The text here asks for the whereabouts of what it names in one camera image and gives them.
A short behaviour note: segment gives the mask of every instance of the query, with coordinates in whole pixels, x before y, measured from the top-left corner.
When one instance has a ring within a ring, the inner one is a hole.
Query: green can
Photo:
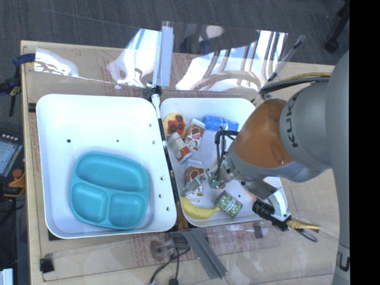
[[[243,204],[227,191],[223,191],[216,199],[216,206],[230,217],[234,217],[243,207]]]

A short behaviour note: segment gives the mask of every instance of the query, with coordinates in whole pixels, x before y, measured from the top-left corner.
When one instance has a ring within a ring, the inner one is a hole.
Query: blue plate
[[[136,161],[88,152],[75,164],[70,206],[82,221],[113,229],[133,229],[144,219],[149,176]]]

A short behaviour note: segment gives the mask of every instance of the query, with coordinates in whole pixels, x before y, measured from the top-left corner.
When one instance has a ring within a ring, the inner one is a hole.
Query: blue cylinder
[[[219,131],[220,127],[222,127],[224,130],[237,131],[239,127],[239,124],[237,122],[232,122],[226,118],[219,116],[206,115],[203,117],[202,122],[204,123],[206,130],[213,131]]]

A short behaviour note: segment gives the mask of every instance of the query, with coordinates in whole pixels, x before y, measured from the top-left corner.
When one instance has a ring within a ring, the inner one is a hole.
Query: chair wheel
[[[337,48],[339,48],[339,42],[337,40],[329,41],[325,44],[325,49],[330,53],[335,52]]]

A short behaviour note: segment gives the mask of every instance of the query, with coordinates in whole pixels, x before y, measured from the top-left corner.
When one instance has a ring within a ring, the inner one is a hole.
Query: banana
[[[215,207],[212,209],[206,209],[206,208],[199,208],[195,206],[190,200],[188,200],[185,197],[180,197],[181,203],[182,203],[182,208],[183,211],[195,218],[195,219],[200,219],[200,220],[205,220],[209,219],[215,212],[219,211],[219,207]]]

